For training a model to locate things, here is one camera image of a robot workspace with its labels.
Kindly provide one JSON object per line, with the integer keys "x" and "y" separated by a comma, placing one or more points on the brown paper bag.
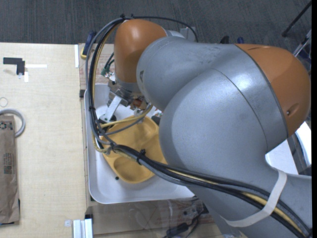
{"x": 8, "y": 172}

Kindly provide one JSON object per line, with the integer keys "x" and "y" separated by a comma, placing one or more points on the yellow divided plate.
{"x": 138, "y": 137}

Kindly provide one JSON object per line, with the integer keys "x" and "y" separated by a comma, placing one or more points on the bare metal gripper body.
{"x": 121, "y": 92}

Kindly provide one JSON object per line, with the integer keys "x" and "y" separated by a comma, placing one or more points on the white plastic tray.
{"x": 123, "y": 192}

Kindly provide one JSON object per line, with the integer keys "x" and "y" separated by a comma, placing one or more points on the black cylinder on white bracket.
{"x": 112, "y": 108}

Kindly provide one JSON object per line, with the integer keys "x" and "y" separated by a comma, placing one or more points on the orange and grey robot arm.
{"x": 210, "y": 108}

